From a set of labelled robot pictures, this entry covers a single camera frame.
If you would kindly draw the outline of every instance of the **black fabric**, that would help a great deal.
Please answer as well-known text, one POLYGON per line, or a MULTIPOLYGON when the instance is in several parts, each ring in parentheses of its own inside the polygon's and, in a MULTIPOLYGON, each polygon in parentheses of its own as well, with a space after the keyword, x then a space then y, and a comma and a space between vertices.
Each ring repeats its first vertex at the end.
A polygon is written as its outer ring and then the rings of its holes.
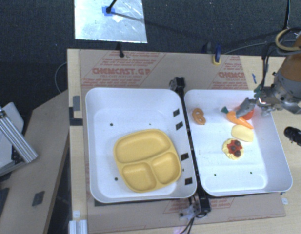
MULTIPOLYGON (((142 0, 147 44, 124 50, 199 53, 208 41, 222 53, 273 40, 287 0, 142 0)), ((301 26, 301 0, 291 0, 289 26, 301 26)), ((0 0, 0 104, 22 114, 58 94, 54 74, 67 48, 115 49, 116 42, 74 39, 74 0, 0 0)), ((235 52, 260 55, 261 46, 235 52)), ((58 72, 61 90, 66 70, 58 72)))

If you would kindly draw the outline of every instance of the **yellow cable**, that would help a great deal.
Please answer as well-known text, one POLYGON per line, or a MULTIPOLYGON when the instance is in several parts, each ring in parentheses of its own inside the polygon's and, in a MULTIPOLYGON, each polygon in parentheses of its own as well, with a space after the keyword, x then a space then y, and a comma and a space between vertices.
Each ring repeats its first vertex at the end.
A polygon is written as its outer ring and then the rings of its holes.
POLYGON ((285 51, 301 51, 301 46, 299 47, 286 47, 284 45, 282 45, 280 42, 279 42, 279 39, 281 38, 281 36, 286 33, 287 31, 289 31, 290 29, 284 29, 282 31, 280 31, 276 38, 275 38, 275 44, 277 47, 279 47, 280 49, 282 50, 285 50, 285 51))

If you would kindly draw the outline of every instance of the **toy carrot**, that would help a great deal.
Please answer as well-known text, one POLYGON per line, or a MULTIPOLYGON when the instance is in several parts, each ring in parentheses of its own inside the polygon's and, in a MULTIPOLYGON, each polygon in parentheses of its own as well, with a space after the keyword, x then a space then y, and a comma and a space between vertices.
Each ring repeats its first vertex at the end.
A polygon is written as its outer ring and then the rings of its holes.
POLYGON ((243 125, 247 128, 253 129, 253 126, 251 126, 251 124, 249 124, 244 118, 242 117, 236 118, 235 111, 228 111, 226 107, 223 107, 221 112, 226 113, 226 117, 232 123, 235 123, 237 125, 243 125))

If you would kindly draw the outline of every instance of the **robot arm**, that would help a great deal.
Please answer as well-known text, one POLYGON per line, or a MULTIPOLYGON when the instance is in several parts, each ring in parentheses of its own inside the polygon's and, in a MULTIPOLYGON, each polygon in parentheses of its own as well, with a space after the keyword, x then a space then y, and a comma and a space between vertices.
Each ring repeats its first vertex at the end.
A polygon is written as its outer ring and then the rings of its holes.
MULTIPOLYGON (((277 73, 273 73, 274 82, 270 87, 264 87, 265 75, 268 63, 263 59, 263 79, 258 88, 254 90, 255 98, 246 98, 236 112, 237 117, 241 117, 250 112, 255 105, 262 109, 261 114, 267 115, 274 110, 286 109, 294 114, 301 114, 301 28, 297 40, 292 47, 281 44, 281 38, 294 29, 281 31, 275 40, 277 51, 286 55, 286 58, 277 73)), ((301 146, 301 131, 293 127, 287 127, 284 131, 286 137, 297 142, 301 146)))

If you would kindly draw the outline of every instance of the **yellow divided plate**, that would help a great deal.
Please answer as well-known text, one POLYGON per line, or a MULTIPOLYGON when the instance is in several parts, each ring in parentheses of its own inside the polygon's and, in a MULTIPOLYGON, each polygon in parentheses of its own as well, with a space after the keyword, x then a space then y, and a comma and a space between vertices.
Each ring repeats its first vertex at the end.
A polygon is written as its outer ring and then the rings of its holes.
POLYGON ((158 129, 126 135, 116 142, 114 158, 125 184, 145 193, 179 179, 181 163, 170 138, 158 129))

